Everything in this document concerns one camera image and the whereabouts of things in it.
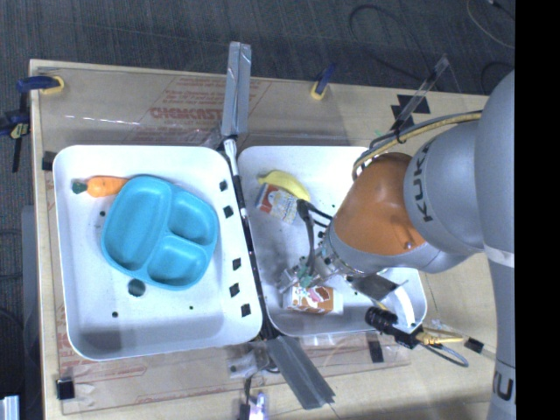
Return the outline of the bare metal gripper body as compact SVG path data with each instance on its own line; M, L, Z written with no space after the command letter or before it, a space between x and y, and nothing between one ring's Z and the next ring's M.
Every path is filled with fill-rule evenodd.
M326 244L300 257L292 268L301 269L299 285L310 285L315 276L327 279L330 276L345 276L352 273L352 268Z

